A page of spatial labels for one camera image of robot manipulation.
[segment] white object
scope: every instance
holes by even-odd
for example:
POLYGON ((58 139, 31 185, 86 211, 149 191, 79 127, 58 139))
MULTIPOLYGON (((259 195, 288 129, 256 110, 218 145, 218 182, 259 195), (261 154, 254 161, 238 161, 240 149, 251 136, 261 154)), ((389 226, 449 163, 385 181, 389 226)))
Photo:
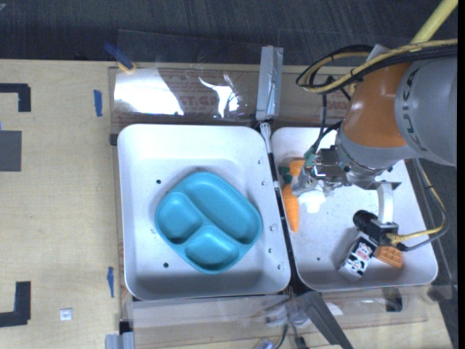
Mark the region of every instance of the white object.
POLYGON ((60 320, 61 321, 71 321, 72 319, 73 319, 72 308, 60 309, 60 320))
POLYGON ((326 201, 325 194, 319 190, 311 190, 302 193, 298 197, 299 204, 303 204, 307 213, 318 213, 321 204, 326 201))

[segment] black square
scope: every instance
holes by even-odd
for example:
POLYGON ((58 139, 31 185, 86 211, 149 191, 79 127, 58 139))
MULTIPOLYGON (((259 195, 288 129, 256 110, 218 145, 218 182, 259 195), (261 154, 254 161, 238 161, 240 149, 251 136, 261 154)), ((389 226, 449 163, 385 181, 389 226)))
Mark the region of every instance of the black square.
POLYGON ((21 131, 0 131, 0 172, 21 172, 21 131))

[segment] white sink basin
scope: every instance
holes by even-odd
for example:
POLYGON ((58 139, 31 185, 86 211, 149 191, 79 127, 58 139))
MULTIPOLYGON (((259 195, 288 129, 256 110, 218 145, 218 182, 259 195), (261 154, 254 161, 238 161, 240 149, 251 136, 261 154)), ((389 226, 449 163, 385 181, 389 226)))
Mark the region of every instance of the white sink basin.
POLYGON ((264 140, 246 127, 134 124, 118 137, 129 291, 141 300, 274 294, 291 277, 264 140), (219 175, 259 211, 258 241, 231 269, 209 275, 157 234, 155 210, 186 176, 219 175))
MULTIPOLYGON (((302 157, 318 136, 318 128, 280 128, 272 135, 275 163, 279 167, 286 159, 302 157)), ((321 148, 334 144, 335 132, 326 136, 321 148)), ((385 172, 377 180, 401 182, 394 190, 393 220, 399 224, 399 233, 425 230, 421 211, 413 191, 405 163, 394 165, 392 172, 385 172)), ((338 271, 350 245, 357 237, 352 221, 354 213, 365 209, 378 214, 376 190, 363 190, 357 186, 337 188, 326 198, 317 213, 308 213, 304 205, 299 208, 299 231, 289 231, 300 279, 317 291, 340 291, 386 286, 428 284, 437 275, 437 261, 431 244, 411 252, 403 252, 403 266, 394 268, 373 258, 363 277, 351 282, 338 271)), ((417 244, 426 236, 406 241, 417 244)))

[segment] blue tape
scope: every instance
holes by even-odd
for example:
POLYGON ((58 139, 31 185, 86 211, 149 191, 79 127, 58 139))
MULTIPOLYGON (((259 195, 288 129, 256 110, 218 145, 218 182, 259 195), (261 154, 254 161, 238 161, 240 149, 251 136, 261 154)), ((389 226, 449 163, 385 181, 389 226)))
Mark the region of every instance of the blue tape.
POLYGON ((102 114, 102 93, 100 90, 94 90, 94 106, 95 106, 95 113, 97 116, 103 116, 102 114))
POLYGON ((114 58, 128 70, 134 67, 131 60, 116 45, 106 42, 103 49, 108 54, 114 56, 114 58))
POLYGON ((111 266, 108 266, 108 273, 107 273, 107 281, 108 281, 108 286, 110 287, 110 295, 112 298, 115 297, 115 289, 113 287, 113 283, 115 281, 113 277, 113 268, 111 266))

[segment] blue divided plate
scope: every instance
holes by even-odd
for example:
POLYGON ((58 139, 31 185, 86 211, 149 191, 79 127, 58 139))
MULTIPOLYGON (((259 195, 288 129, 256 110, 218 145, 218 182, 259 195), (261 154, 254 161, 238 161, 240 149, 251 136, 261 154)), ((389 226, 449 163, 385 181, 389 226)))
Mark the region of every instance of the blue divided plate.
POLYGON ((196 172, 163 198, 155 211, 155 227, 194 268, 218 274, 247 253, 263 224, 256 208, 228 182, 196 172))

